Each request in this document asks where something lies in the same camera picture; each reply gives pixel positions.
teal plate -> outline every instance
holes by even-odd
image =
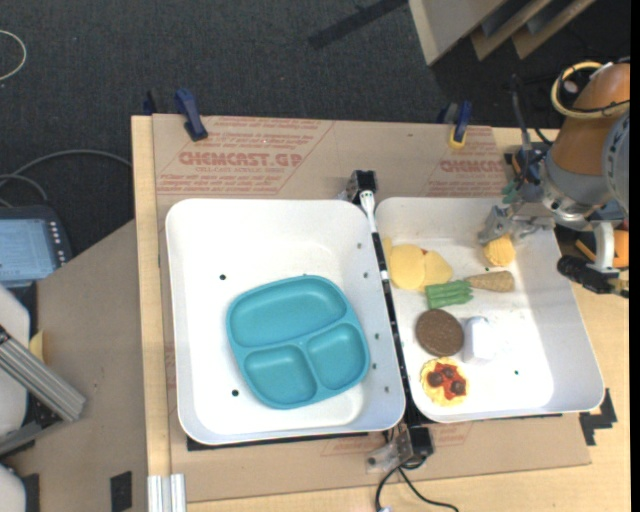
[[[275,281],[238,296],[227,336],[242,375],[266,405],[292,409],[360,382],[369,348],[351,304],[320,276]]]

blue clamp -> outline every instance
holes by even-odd
[[[175,94],[176,108],[180,114],[187,116],[187,122],[184,127],[194,142],[206,139],[209,136],[206,128],[200,119],[200,113],[196,106],[196,98],[191,91],[184,87],[178,89]]]
[[[456,103],[450,103],[440,111],[437,122],[440,124],[453,124],[449,136],[449,146],[453,149],[462,149],[466,142],[467,126],[471,120],[471,102],[463,101],[458,107]]]

black carpet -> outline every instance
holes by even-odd
[[[468,38],[428,67],[402,1],[33,2],[3,0],[0,30],[28,49],[0,81],[0,174],[71,149],[130,160],[130,117],[152,88],[189,88],[203,114],[435,122],[470,100],[472,122],[516,126],[506,85],[524,83],[530,126],[559,127],[548,91],[566,66],[630,55],[631,0],[599,0],[534,54],[510,41],[479,62]],[[0,34],[0,76],[21,58]],[[101,156],[67,156],[25,171],[46,191],[82,252],[133,218],[131,170]],[[41,202],[17,180],[14,206]]]

toy pizza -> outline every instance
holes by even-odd
[[[440,406],[449,407],[464,402],[469,383],[458,364],[448,357],[432,359],[420,371],[422,389]]]

wooden table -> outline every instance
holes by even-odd
[[[517,145],[519,131],[494,129],[500,149]],[[162,332],[153,124],[132,119],[136,227],[139,256],[141,329],[144,362],[147,463],[149,475],[167,476],[171,451]],[[617,413],[612,429],[598,430],[590,449],[592,464],[553,470],[425,481],[416,487],[428,498],[455,504],[461,511],[581,510],[623,512],[630,506],[629,322],[628,301],[599,296],[574,286],[605,385]],[[190,504],[195,512],[374,510],[375,487],[284,494]],[[431,510],[404,484],[388,484],[382,503],[393,510]]]

